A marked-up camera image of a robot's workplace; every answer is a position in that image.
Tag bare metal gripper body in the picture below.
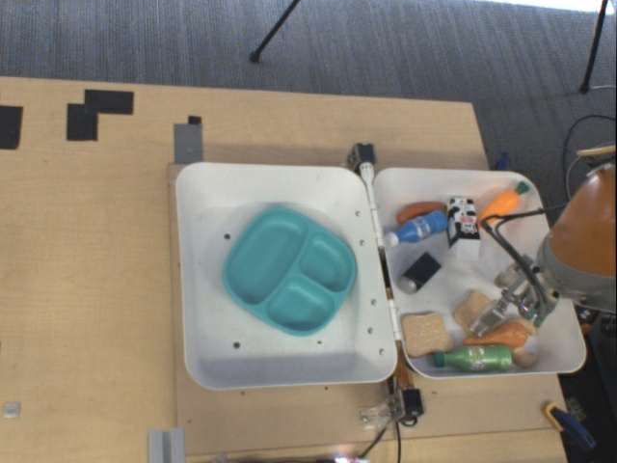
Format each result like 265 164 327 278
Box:
494 256 561 328

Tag tan bread slice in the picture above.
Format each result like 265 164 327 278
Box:
452 289 494 333
400 312 455 359

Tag orange chicken drumstick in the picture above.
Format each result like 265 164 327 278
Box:
463 319 537 349

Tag green bottle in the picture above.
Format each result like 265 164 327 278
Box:
432 344 514 373

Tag white plastic tray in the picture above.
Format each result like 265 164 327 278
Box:
372 166 588 380
174 161 399 392

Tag beige curved toy piece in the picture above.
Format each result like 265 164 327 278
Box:
511 345 539 368

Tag black can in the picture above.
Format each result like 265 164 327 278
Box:
396 251 443 295

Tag orange carrot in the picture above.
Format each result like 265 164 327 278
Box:
477 180 532 225

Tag black and white carton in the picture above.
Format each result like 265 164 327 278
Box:
445 196 482 251

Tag blue bottle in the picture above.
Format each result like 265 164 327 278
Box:
383 209 450 248

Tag brown sausage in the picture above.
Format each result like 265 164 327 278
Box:
395 201 447 226

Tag thin black and white rod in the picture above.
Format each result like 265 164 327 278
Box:
358 160 405 391

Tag green divided plate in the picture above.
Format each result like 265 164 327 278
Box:
222 205 359 338

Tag black tripod leg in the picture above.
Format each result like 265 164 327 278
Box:
248 0 324 64
578 0 617 95

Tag black block with wires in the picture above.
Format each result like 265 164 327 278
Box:
350 143 377 169
401 388 427 427

